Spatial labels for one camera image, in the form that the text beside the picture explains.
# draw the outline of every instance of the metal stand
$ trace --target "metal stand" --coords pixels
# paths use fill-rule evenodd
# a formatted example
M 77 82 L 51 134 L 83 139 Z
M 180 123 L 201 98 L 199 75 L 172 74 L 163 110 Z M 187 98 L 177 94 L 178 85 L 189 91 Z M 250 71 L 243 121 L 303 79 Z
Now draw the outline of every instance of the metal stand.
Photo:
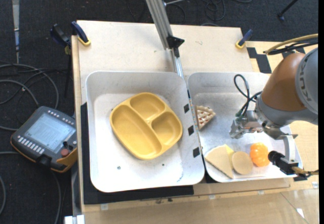
M 294 3 L 296 3 L 298 0 L 293 0 L 293 1 L 291 1 L 291 3 L 290 4 L 288 4 L 287 6 L 286 6 L 286 8 L 284 8 L 277 16 L 278 16 L 278 18 L 279 18 L 279 20 L 281 20 L 281 21 L 284 21 L 285 20 L 285 18 L 284 18 L 284 13 L 294 4 Z
M 175 72 L 183 78 L 178 48 L 184 42 L 184 40 L 173 36 L 166 9 L 162 0 L 146 0 L 146 3 L 152 15 L 164 49 L 172 50 Z

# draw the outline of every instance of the bread slice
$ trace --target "bread slice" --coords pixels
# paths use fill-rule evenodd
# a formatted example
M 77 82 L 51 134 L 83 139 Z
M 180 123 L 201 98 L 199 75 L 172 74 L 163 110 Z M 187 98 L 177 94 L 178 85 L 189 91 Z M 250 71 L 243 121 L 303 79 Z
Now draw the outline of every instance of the bread slice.
M 206 154 L 205 160 L 211 163 L 214 167 L 227 175 L 229 178 L 234 178 L 226 145 L 218 146 L 210 150 Z
M 233 168 L 239 174 L 248 174 L 252 171 L 252 158 L 243 151 L 237 151 L 232 156 Z
M 216 115 L 216 113 L 208 107 L 196 106 L 196 115 L 198 129 L 201 129 Z

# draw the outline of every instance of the tripod leg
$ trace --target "tripod leg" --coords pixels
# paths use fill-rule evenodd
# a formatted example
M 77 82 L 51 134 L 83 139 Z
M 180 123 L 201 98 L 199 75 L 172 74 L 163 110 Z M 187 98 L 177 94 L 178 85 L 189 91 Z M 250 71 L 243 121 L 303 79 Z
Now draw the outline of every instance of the tripod leg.
M 284 21 L 285 20 L 285 18 L 284 18 L 284 13 L 294 4 L 294 3 L 296 3 L 298 0 L 293 0 L 293 1 L 291 1 L 290 2 L 290 4 L 288 4 L 287 6 L 286 6 L 286 8 L 284 8 L 279 14 L 278 14 L 278 17 L 279 17 L 279 19 L 281 20 L 281 21 Z

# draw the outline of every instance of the aluminum rod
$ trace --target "aluminum rod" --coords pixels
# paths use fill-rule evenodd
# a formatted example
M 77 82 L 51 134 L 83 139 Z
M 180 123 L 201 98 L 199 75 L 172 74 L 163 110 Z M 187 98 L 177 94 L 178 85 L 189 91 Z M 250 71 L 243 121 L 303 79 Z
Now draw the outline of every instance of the aluminum rod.
M 173 36 L 173 34 L 172 34 L 170 22 L 168 20 L 164 2 L 162 0 L 146 0 L 146 3 L 150 10 L 151 16 L 155 23 L 157 32 L 159 34 L 164 49 L 171 50 L 167 41 L 167 37 Z M 171 54 L 173 57 L 175 72 L 179 76 L 184 78 L 180 58 L 174 55 L 173 50 L 171 50 Z

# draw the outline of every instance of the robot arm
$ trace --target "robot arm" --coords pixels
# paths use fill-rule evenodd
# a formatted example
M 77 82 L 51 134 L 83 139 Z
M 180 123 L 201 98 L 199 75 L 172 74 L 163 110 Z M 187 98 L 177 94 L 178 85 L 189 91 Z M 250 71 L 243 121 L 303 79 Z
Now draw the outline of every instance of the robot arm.
M 296 163 L 291 144 L 297 135 L 283 133 L 280 128 L 296 120 L 318 125 L 318 48 L 307 55 L 293 53 L 283 59 L 257 97 L 255 109 L 233 121 L 230 135 L 239 139 L 245 133 L 264 131 L 275 140 L 283 140 L 286 155 L 273 151 L 269 160 L 292 174 Z

